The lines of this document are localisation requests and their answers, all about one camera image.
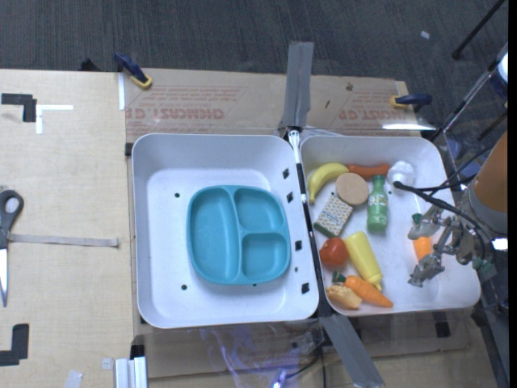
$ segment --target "round wooden disc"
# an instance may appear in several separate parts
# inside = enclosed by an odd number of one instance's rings
[[[353,172],[341,174],[336,179],[336,192],[348,205],[360,205],[368,199],[368,184],[363,177]]]

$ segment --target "blue clamp handle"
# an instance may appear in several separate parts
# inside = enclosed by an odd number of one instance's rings
[[[142,83],[147,83],[149,78],[145,76],[142,69],[135,63],[135,61],[128,55],[124,55],[121,52],[115,52],[113,59],[122,67],[126,68],[128,72]]]
[[[411,94],[395,98],[395,102],[400,105],[429,105],[433,97],[428,94]]]

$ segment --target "green bottle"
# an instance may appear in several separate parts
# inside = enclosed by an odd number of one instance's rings
[[[373,189],[368,196],[368,219],[366,224],[370,231],[384,231],[388,225],[388,194],[385,192],[385,177],[373,177]]]

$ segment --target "toy tomato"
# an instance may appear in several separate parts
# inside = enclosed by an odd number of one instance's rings
[[[320,249],[320,260],[328,267],[343,266],[348,261],[348,249],[339,237],[328,238]]]

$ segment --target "blue divided plate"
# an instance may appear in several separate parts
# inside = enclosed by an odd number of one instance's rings
[[[199,190],[188,205],[187,244],[197,273],[219,285],[274,280],[291,260],[282,205],[261,188],[219,185]]]

